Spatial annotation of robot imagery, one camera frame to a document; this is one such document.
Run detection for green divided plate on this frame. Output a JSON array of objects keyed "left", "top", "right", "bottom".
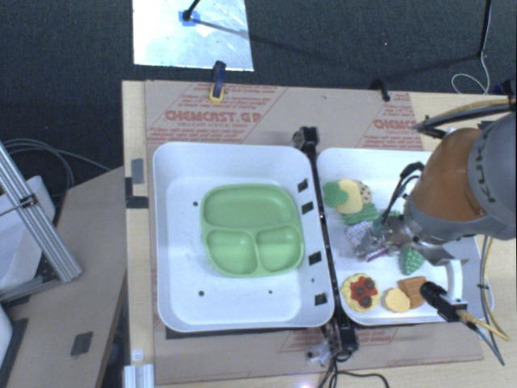
[{"left": 200, "top": 183, "right": 305, "bottom": 278}]

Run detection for white plastic tray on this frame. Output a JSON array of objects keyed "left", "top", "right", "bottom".
[
  {"left": 152, "top": 141, "right": 337, "bottom": 334},
  {"left": 316, "top": 147, "right": 492, "bottom": 327}
]

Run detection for green grapes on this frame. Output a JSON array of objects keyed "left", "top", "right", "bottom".
[{"left": 398, "top": 247, "right": 427, "bottom": 276}]

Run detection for thin black rod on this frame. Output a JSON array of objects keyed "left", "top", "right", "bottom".
[{"left": 305, "top": 142, "right": 347, "bottom": 327}]

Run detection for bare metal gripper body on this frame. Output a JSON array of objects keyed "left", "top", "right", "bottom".
[{"left": 383, "top": 222, "right": 444, "bottom": 265}]

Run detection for brown cardboard board red print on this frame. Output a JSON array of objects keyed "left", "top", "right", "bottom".
[{"left": 143, "top": 80, "right": 485, "bottom": 384}]

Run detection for yellow pasta with red sauce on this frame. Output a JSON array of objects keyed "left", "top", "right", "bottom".
[{"left": 340, "top": 272, "right": 381, "bottom": 311}]

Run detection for chocolate chip biscuit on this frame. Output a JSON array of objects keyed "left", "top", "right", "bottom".
[{"left": 355, "top": 180, "right": 373, "bottom": 205}]

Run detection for brown waffle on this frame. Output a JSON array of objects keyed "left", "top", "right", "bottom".
[{"left": 397, "top": 276, "right": 429, "bottom": 310}]

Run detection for black cylinder on white bracket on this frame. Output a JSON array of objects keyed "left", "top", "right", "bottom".
[{"left": 419, "top": 237, "right": 482, "bottom": 323}]

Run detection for silver and pink packet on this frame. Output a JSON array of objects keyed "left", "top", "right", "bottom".
[{"left": 344, "top": 221, "right": 399, "bottom": 263}]

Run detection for green lettuce leaf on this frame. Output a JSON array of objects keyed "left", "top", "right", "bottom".
[{"left": 342, "top": 202, "right": 380, "bottom": 226}]

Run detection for yellow bread slice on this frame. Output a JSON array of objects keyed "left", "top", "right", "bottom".
[{"left": 335, "top": 179, "right": 364, "bottom": 215}]

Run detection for yellow round slice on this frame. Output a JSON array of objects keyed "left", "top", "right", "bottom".
[{"left": 382, "top": 287, "right": 411, "bottom": 313}]

